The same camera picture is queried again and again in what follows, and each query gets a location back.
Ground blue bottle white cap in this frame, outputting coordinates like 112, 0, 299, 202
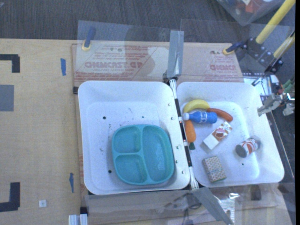
182, 110, 218, 125

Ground orange-red sausage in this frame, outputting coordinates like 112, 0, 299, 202
206, 107, 233, 123

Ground clear plastic storage box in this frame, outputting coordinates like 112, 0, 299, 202
211, 0, 295, 27

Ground teal divided plate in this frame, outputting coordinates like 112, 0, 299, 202
111, 124, 176, 186

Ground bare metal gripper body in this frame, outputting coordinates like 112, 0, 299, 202
280, 91, 295, 105

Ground small patterned carton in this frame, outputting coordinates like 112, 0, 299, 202
202, 156, 227, 184

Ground white and orange carton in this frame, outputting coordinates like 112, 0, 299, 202
202, 121, 233, 150

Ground red and white can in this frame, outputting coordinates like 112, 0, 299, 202
235, 137, 260, 158

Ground brown cardboard board red print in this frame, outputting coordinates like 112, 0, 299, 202
71, 42, 289, 218

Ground white plastic tray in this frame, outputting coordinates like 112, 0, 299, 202
77, 80, 191, 195
176, 81, 285, 188

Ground yellow banana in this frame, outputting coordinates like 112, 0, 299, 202
183, 99, 211, 114

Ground orange carrot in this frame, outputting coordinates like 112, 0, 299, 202
184, 120, 197, 150

